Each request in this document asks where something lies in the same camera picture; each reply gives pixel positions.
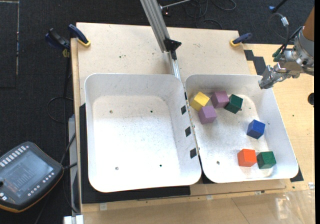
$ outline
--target wooden table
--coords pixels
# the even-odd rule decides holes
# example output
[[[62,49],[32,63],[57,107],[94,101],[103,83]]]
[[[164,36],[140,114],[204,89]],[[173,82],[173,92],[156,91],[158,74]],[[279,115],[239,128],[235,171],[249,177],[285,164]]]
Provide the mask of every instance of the wooden table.
[[[168,58],[161,53],[149,26],[78,23],[77,27],[92,42],[89,48],[85,48],[78,44],[76,39],[71,40],[75,130],[80,161],[79,106],[85,103],[84,80],[87,76],[96,72],[152,74],[171,71]],[[256,74],[253,62],[246,60],[244,49],[252,50],[255,56],[262,56],[267,65],[273,65],[271,55],[279,47],[242,44],[238,48],[232,48],[229,41],[239,36],[237,31],[189,28],[168,28],[168,31],[172,39],[182,42],[177,50],[182,82],[191,74]],[[307,98],[314,91],[314,79],[310,75],[302,74],[298,79],[277,83],[273,91],[303,181],[292,183],[290,179],[284,179],[227,184],[203,184],[199,181],[191,185],[191,195],[188,197],[81,204],[80,211],[84,215],[85,223],[127,223],[133,214],[130,209],[139,209],[140,214],[143,214],[141,223],[149,223],[150,219],[146,216],[152,219],[152,216],[170,212],[172,209],[181,215],[192,211],[199,214],[199,217],[201,215],[201,218],[206,216],[203,223],[209,223],[213,218],[208,214],[213,210],[213,206],[208,204],[210,199],[231,199],[256,195],[261,191],[272,194],[309,190],[315,183],[315,134],[314,108],[307,102]],[[184,203],[187,203],[187,209],[182,207]],[[231,208],[226,206],[225,209],[232,213]]]

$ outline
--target orange cube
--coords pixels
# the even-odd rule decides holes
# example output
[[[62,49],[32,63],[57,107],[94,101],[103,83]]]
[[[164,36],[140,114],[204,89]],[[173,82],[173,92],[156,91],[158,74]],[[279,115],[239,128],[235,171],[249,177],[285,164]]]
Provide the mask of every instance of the orange cube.
[[[239,166],[251,167],[257,162],[255,150],[242,149],[237,155]]]

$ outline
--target green cube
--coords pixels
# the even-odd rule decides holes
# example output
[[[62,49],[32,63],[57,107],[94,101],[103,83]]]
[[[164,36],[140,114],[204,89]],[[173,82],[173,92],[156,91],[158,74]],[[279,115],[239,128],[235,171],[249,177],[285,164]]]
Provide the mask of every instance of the green cube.
[[[225,106],[225,109],[231,111],[232,113],[237,113],[241,110],[242,102],[244,101],[242,98],[232,94],[229,97],[229,103]]]
[[[274,166],[277,162],[272,151],[260,152],[256,157],[259,169],[267,169]]]

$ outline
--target cube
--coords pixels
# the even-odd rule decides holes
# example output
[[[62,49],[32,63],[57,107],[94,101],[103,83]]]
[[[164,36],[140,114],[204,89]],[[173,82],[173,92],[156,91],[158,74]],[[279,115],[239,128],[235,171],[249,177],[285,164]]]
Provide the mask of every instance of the cube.
[[[248,125],[247,135],[259,139],[265,132],[266,125],[258,120],[253,121]]]
[[[213,106],[205,106],[198,112],[201,124],[212,123],[216,118],[217,114]]]
[[[257,162],[255,150],[242,149],[237,156],[239,166],[251,167]]]
[[[237,113],[241,110],[242,102],[242,98],[232,94],[229,97],[229,103],[224,108],[232,113]]]
[[[225,91],[214,92],[210,99],[216,109],[224,108],[230,101]]]
[[[192,103],[190,104],[190,106],[197,110],[200,111],[200,109],[202,107],[204,107],[208,102],[209,102],[210,98],[207,97],[205,94],[203,94],[202,92],[199,92],[198,94],[196,94],[196,96],[194,97]]]
[[[273,151],[260,152],[256,157],[259,169],[267,169],[274,166],[277,162]]]

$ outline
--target black floor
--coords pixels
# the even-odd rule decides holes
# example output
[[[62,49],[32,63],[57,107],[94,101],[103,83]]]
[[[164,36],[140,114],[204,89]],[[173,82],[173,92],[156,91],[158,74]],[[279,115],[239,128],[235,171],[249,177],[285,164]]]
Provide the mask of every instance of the black floor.
[[[164,19],[167,26],[251,32],[253,37],[248,43],[282,44],[284,39],[268,26],[272,14],[269,6],[281,1],[208,0],[201,5],[200,18],[195,18],[200,10],[192,2],[173,7],[171,16]],[[303,25],[314,1],[288,0],[279,8],[278,12],[289,21],[290,33]],[[45,34],[53,27],[69,37],[67,27],[77,21],[148,25],[139,0],[0,0],[0,155],[24,141],[32,141],[52,158],[62,157],[65,126],[52,120],[46,108],[50,99],[63,94],[67,60],[47,45]],[[285,36],[278,17],[273,17],[270,24]],[[71,86],[68,97],[72,97]],[[50,112],[64,120],[62,102],[54,102]],[[67,116],[71,114],[72,103],[68,102]],[[70,199],[65,177],[65,184],[59,183],[48,198],[38,223],[60,224],[64,216],[71,214],[64,185]],[[0,224],[34,223],[44,201],[21,214],[0,210]]]

